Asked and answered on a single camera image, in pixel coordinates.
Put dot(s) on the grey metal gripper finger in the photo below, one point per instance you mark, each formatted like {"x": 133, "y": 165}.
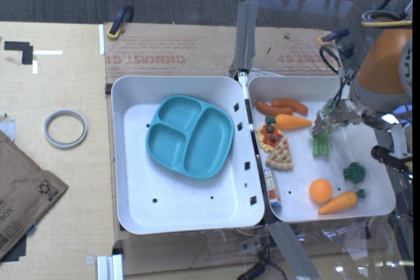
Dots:
{"x": 315, "y": 132}
{"x": 330, "y": 130}

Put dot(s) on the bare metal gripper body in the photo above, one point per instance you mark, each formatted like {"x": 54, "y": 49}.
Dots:
{"x": 344, "y": 113}

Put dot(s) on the green toy asparagus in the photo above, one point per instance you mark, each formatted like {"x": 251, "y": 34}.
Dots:
{"x": 321, "y": 146}

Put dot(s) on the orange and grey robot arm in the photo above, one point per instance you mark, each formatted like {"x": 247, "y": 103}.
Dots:
{"x": 380, "y": 72}

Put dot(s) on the orange toy carrot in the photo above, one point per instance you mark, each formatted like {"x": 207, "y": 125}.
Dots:
{"x": 339, "y": 203}
{"x": 292, "y": 121}

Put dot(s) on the orange-brown toy sausage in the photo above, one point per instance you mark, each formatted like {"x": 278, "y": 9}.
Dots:
{"x": 272, "y": 108}
{"x": 290, "y": 105}

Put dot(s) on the white plastic tray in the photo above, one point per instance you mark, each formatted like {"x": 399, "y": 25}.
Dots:
{"x": 183, "y": 203}
{"x": 331, "y": 167}

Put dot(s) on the tan lattice pie slice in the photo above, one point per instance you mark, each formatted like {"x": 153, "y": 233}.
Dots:
{"x": 280, "y": 157}

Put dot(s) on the toy pizza slice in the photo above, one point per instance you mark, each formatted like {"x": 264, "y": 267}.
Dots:
{"x": 267, "y": 139}

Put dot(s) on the green toy broccoli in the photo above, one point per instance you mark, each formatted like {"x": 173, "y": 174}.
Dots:
{"x": 354, "y": 173}

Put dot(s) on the orange ball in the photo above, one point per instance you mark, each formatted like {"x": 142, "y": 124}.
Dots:
{"x": 320, "y": 191}

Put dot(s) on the white orange and blue carton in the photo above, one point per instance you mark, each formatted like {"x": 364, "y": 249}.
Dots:
{"x": 271, "y": 188}

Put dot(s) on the blue divided plate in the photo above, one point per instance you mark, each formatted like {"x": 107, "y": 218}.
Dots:
{"x": 203, "y": 137}

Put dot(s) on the brown cardboard board red print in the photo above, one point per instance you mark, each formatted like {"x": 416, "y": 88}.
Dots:
{"x": 197, "y": 49}

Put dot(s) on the brown paper mailing bag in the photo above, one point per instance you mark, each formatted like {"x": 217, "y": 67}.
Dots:
{"x": 23, "y": 193}

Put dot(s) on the black cylinder on white bracket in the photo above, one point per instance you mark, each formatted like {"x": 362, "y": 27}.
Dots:
{"x": 388, "y": 157}

